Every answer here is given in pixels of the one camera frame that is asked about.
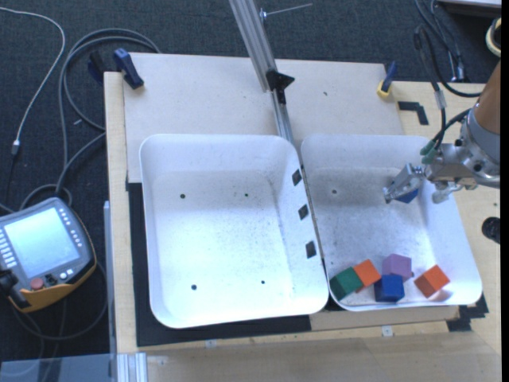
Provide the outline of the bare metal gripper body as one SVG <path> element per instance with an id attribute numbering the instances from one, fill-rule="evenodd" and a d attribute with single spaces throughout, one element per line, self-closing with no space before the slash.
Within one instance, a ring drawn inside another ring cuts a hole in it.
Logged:
<path id="1" fill-rule="evenodd" d="M 500 189 L 499 163 L 476 144 L 442 143 L 423 155 L 425 177 L 440 189 L 478 186 Z"/>

